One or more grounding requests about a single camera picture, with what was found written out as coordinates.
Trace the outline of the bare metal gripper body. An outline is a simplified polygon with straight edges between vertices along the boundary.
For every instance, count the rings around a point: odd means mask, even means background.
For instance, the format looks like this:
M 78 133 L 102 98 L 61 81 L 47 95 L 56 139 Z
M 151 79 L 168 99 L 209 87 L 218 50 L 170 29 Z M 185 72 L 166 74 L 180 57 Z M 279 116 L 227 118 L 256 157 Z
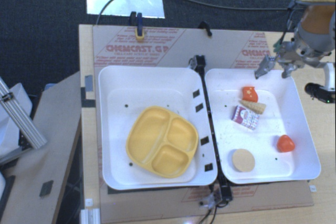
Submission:
M 279 63 L 283 68 L 302 68 L 309 65 L 324 68 L 321 59 L 331 53 L 331 42 L 283 41 L 274 44 L 275 57 L 269 57 L 269 68 Z

